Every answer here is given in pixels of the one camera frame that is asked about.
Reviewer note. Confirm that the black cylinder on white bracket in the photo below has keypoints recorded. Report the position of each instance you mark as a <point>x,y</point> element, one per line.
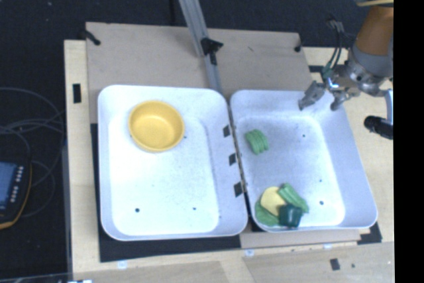
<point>381,122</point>

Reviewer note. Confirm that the dark green toy pepper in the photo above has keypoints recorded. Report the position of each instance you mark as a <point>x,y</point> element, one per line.
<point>290,216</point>

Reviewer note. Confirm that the thin black and white rod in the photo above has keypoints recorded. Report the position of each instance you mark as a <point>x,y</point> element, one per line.
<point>239,159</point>

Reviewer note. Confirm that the light green toy leaf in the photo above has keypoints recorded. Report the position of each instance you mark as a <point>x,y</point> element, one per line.
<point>265,217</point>

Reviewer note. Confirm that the light green toy pea pod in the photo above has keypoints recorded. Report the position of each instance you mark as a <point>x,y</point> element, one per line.
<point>293,197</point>

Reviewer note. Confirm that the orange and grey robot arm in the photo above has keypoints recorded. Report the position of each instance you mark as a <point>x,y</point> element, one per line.
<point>376,33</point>

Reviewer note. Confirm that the yellow toy food piece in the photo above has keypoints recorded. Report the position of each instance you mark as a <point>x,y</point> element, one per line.
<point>271,200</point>

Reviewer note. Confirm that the light green ribbed toy vegetable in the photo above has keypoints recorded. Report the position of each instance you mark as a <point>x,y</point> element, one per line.
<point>256,141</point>

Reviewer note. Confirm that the yellow bowl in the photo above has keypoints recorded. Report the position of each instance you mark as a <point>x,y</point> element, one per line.
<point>156,126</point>

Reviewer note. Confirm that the brown cardboard board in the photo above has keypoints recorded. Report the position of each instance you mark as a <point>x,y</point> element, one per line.
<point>185,59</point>

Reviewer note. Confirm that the white plastic tray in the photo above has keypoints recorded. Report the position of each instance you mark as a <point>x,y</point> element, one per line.
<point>165,172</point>
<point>298,159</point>

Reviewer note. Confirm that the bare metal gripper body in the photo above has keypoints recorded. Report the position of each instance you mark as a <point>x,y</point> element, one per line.
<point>356,78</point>

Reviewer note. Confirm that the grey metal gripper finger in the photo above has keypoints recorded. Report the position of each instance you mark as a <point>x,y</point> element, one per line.
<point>309,96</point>
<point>339,100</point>

